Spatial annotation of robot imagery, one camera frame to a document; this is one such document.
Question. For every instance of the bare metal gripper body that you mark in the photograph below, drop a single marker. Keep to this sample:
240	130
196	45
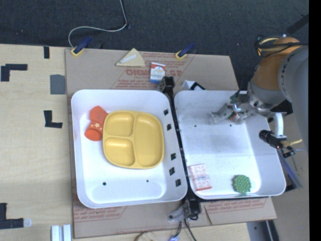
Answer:
253	105

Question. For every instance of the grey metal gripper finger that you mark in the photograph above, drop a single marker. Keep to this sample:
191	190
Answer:
220	114
242	119

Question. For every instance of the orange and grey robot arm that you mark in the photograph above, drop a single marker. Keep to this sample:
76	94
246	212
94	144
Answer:
292	74

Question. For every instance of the white plastic tray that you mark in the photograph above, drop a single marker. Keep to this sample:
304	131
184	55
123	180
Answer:
225	154
125	184

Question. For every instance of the thin black rod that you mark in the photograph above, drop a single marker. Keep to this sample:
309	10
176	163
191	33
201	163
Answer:
178	134

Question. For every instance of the green grapes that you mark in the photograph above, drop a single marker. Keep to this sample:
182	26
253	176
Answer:
241	184

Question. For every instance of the pink patterned packet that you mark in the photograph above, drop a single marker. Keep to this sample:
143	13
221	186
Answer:
200	177

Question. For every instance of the red white blue carton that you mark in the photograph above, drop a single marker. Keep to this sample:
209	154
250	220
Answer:
157	73

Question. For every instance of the yellow divided plate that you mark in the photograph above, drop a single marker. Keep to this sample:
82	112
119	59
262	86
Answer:
140	139

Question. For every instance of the yellow pizza slice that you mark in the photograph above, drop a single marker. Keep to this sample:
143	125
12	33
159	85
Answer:
133	59

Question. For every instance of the orange packet with yellow stars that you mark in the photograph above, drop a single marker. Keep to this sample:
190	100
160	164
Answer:
96	124

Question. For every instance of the brown cardboard board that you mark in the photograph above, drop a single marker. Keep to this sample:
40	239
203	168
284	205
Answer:
100	74

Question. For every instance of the black cylinder on white bracket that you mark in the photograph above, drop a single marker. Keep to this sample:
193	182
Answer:
272	137

